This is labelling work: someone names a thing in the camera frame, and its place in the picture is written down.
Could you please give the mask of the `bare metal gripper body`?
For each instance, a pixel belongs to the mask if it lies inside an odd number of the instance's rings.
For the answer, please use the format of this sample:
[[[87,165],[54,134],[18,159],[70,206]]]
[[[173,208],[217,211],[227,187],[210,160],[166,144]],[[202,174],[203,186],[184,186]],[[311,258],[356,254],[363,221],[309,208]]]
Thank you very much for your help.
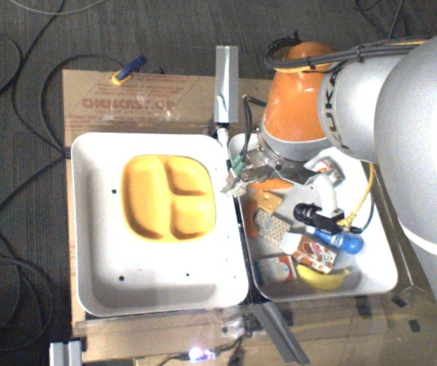
[[[273,178],[307,185],[315,179],[317,172],[305,167],[305,162],[294,162],[277,156],[263,148],[250,150],[246,154],[246,164],[239,177],[245,182],[264,182]]]

